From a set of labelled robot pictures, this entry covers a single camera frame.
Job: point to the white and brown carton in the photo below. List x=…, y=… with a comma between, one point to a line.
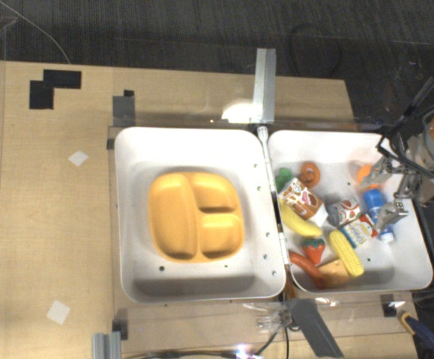
x=300, y=199

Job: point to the white plastic tray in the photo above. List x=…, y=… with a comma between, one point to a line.
x=393, y=264
x=187, y=146

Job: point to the red strawberry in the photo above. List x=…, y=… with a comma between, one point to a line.
x=313, y=249

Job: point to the red and white can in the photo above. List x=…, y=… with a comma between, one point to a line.
x=345, y=211

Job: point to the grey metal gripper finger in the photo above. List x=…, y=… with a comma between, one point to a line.
x=379, y=171
x=391, y=213

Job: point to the orange divided plate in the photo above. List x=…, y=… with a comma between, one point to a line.
x=172, y=215

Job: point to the yellow banana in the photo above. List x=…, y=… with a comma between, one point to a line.
x=299, y=224

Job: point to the brown doughnut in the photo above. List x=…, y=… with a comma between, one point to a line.
x=310, y=173

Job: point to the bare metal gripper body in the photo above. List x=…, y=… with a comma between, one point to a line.
x=428, y=180

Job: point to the blue bottle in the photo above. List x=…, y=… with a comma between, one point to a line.
x=373, y=202

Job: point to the red sausage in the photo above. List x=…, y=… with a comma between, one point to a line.
x=305, y=264

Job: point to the green broccoli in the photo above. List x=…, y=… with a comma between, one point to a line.
x=282, y=175

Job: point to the tan bread piece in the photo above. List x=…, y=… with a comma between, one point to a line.
x=333, y=273

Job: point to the yellow corn cob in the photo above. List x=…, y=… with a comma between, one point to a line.
x=346, y=253

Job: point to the orange round fruit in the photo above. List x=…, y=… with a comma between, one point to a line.
x=363, y=172

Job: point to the blue and red packet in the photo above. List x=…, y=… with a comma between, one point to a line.
x=359, y=231

